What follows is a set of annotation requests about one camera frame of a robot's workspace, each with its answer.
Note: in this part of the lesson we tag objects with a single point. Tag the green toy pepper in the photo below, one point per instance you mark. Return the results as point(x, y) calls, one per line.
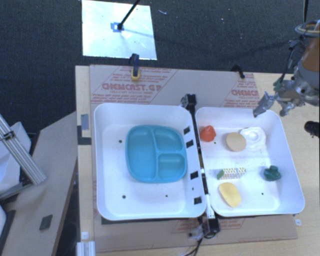
point(272, 173)

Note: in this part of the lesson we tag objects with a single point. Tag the brown cardboard board red print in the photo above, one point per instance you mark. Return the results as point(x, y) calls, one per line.
point(205, 85)

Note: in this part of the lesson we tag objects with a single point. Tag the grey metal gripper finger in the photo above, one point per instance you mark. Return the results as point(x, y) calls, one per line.
point(287, 108)
point(262, 106)

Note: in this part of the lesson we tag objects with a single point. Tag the orange toy pepper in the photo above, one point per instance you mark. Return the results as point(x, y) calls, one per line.
point(207, 133)

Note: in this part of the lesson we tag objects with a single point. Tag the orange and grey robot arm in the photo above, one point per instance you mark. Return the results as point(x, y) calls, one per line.
point(312, 53)

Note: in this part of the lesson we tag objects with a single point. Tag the tan round biscuit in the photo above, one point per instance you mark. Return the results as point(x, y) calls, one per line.
point(236, 142)

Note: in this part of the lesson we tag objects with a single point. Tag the white plastic tray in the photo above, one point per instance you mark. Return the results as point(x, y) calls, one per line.
point(252, 197)
point(150, 200)

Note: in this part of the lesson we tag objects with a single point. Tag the thin black and white rod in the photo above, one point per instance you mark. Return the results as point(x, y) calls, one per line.
point(201, 160)

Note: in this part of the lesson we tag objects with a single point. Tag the clear yellow patterned packet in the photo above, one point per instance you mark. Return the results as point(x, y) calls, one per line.
point(231, 173)

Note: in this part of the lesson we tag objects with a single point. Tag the yellow oval toy food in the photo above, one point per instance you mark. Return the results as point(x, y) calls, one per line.
point(230, 195)

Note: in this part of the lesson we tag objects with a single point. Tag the white toy fried egg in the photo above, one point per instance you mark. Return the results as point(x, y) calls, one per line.
point(253, 136)

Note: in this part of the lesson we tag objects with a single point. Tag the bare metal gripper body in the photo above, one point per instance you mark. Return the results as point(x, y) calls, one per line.
point(297, 92)

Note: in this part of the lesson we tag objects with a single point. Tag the blue divided plate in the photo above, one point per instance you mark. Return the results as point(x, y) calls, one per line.
point(150, 155)

